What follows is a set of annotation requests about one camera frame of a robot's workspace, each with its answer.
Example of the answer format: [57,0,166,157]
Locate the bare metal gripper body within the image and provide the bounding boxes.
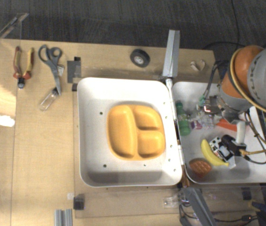
[197,95,241,124]

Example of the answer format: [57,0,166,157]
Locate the orange carrot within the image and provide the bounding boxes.
[216,118,238,132]

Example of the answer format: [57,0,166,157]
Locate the purple and white packet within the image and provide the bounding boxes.
[190,113,219,130]

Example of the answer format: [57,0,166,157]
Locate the green bottle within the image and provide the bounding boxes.
[175,101,191,137]

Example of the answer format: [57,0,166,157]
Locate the white and black carton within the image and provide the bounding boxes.
[208,136,237,169]

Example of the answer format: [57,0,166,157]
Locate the yellow banana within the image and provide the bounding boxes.
[201,138,230,167]

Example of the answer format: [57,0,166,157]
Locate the brown biscuit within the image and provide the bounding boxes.
[188,158,212,177]

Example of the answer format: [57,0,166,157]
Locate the black tape roll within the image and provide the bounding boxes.
[129,48,151,68]

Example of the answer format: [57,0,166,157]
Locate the orange divided plate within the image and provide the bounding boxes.
[106,104,167,161]

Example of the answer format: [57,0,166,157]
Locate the grey scissors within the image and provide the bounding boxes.
[38,44,63,96]

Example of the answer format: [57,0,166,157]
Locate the clear plastic vial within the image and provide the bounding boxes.
[38,88,60,112]

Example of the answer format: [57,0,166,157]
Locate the red and yellow pliers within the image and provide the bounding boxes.
[13,46,35,89]

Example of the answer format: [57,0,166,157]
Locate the black cylinder on white bracket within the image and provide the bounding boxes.
[221,120,248,157]

